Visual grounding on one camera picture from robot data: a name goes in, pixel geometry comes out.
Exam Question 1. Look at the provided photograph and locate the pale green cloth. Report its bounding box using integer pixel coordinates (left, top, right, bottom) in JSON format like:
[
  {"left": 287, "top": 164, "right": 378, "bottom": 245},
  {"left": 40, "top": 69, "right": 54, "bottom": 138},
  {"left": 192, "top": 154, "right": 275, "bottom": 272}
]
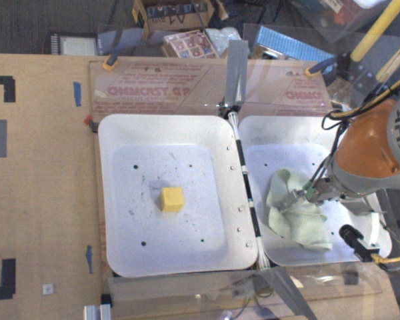
[{"left": 265, "top": 167, "right": 334, "bottom": 253}]

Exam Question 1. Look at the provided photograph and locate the white plastic tray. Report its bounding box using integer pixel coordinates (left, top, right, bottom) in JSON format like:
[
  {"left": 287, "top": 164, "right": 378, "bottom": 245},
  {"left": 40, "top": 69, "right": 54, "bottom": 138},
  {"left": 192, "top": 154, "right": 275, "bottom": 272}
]
[
  {"left": 238, "top": 115, "right": 394, "bottom": 267},
  {"left": 97, "top": 113, "right": 259, "bottom": 279}
]

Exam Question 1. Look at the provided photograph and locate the brown cardboard board red print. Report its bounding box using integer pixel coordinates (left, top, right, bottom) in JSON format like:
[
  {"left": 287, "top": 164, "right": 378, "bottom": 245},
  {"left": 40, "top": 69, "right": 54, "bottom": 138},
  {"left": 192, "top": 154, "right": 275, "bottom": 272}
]
[{"left": 88, "top": 60, "right": 393, "bottom": 315}]

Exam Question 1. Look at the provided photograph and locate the black cylinder on white bracket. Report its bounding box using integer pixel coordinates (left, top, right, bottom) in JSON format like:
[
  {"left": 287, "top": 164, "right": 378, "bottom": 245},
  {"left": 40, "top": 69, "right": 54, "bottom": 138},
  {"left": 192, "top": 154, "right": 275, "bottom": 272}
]
[{"left": 339, "top": 211, "right": 383, "bottom": 263}]

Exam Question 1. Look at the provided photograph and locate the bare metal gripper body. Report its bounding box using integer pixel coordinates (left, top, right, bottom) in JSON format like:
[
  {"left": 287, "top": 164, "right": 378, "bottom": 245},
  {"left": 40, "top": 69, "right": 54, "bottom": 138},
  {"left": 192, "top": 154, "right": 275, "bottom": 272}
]
[{"left": 305, "top": 177, "right": 336, "bottom": 204}]

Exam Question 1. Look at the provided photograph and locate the yellow cube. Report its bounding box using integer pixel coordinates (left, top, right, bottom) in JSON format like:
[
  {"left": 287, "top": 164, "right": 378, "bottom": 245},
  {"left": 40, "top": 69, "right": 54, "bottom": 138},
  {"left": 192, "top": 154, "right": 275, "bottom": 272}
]
[{"left": 159, "top": 186, "right": 185, "bottom": 213}]

